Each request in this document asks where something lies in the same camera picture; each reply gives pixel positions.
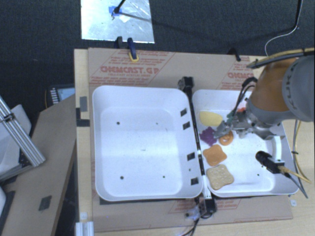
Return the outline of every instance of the dark floor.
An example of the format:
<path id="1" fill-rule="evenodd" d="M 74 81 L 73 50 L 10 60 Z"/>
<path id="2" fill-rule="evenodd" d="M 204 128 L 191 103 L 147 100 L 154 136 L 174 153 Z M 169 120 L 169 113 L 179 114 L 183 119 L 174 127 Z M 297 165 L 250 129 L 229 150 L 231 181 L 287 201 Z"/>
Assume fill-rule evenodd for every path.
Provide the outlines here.
<path id="1" fill-rule="evenodd" d="M 241 55 L 264 55 L 265 43 L 294 25 L 297 2 L 150 0 L 156 43 L 136 47 L 211 54 L 234 47 Z M 49 86 L 73 83 L 75 48 L 113 47 L 81 39 L 80 0 L 0 0 L 0 8 L 0 95 L 11 108 L 22 104 L 30 118 L 44 109 Z M 271 42 L 268 53 L 313 47 L 314 15 L 315 0 L 304 0 L 299 30 Z M 63 214 L 73 217 L 71 194 L 64 205 Z M 72 223 L 58 232 L 70 232 Z"/>

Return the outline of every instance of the white cable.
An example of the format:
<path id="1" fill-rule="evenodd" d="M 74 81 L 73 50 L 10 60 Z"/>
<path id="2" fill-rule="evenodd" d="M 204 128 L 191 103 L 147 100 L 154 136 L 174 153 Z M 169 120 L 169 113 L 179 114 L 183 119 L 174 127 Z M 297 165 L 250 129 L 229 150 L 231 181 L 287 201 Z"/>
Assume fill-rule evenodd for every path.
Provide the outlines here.
<path id="1" fill-rule="evenodd" d="M 290 31 L 289 33 L 287 33 L 287 34 L 283 34 L 283 35 L 280 35 L 280 36 L 273 37 L 273 38 L 271 38 L 271 39 L 269 39 L 269 40 L 267 41 L 267 43 L 265 44 L 265 54 L 266 54 L 266 56 L 268 56 L 268 53 L 267 53 L 267 45 L 268 45 L 271 41 L 273 41 L 273 40 L 275 40 L 275 39 L 277 39 L 277 38 L 280 38 L 280 37 L 289 36 L 290 34 L 294 33 L 295 30 L 298 28 L 298 24 L 299 24 L 299 20 L 300 20 L 300 15 L 301 15 L 301 11 L 302 11 L 302 5 L 303 5 L 303 0 L 301 0 L 300 11 L 299 11 L 299 15 L 297 16 L 296 25 L 295 25 L 294 29 L 293 29 L 292 31 Z"/>

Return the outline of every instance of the wooden edge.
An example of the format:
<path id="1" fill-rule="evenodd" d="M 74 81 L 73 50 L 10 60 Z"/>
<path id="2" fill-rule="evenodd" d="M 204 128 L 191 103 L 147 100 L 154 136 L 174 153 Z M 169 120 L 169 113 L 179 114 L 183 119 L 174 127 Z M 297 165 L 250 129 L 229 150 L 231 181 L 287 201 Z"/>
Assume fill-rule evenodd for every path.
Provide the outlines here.
<path id="1" fill-rule="evenodd" d="M 80 108 L 80 97 L 89 102 L 88 50 L 74 50 L 75 102 Z M 87 111 L 80 112 L 81 119 L 90 119 L 89 104 Z M 92 183 L 91 183 L 91 146 L 90 127 L 77 127 L 77 167 L 79 221 L 93 220 Z"/>

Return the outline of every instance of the silver sheet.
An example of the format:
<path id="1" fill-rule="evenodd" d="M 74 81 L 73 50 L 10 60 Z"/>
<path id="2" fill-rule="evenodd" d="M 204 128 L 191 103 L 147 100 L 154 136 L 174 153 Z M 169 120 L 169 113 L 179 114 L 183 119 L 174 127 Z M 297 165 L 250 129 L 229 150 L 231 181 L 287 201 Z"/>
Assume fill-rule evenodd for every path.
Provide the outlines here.
<path id="1" fill-rule="evenodd" d="M 149 0 L 126 0 L 121 14 L 112 19 L 111 11 L 121 0 L 81 0 L 82 39 L 154 43 Z"/>

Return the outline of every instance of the empty white tray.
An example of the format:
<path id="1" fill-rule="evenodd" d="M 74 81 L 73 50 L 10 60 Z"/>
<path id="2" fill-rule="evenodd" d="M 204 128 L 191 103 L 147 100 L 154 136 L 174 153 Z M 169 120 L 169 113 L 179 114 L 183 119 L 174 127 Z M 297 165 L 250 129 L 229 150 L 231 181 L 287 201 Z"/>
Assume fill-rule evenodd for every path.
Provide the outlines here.
<path id="1" fill-rule="evenodd" d="M 187 96 L 101 86 L 93 93 L 95 185 L 108 201 L 193 198 L 202 180 Z"/>
<path id="2" fill-rule="evenodd" d="M 226 120 L 226 115 L 235 107 L 238 91 L 227 90 L 198 90 L 193 95 L 193 105 L 196 115 L 196 122 L 199 134 L 207 127 L 199 119 L 200 111 L 210 111 L 217 113 Z M 239 108 L 245 107 L 243 101 Z M 221 162 L 234 176 L 234 182 L 226 185 L 219 190 L 208 187 L 211 192 L 219 197 L 245 197 L 245 196 L 264 196 L 293 194 L 298 187 L 290 179 L 282 174 L 272 174 L 256 160 L 255 155 L 259 150 L 272 154 L 274 149 L 282 150 L 281 160 L 285 161 L 285 166 L 294 171 L 293 158 L 290 147 L 284 132 L 283 125 L 276 127 L 280 137 L 271 141 L 264 141 L 255 134 L 247 134 L 240 139 L 233 131 L 234 140 L 228 146 L 222 146 L 217 141 L 227 158 Z M 200 140 L 201 150 L 209 148 L 209 145 Z M 204 159 L 204 168 L 207 171 L 211 166 Z"/>

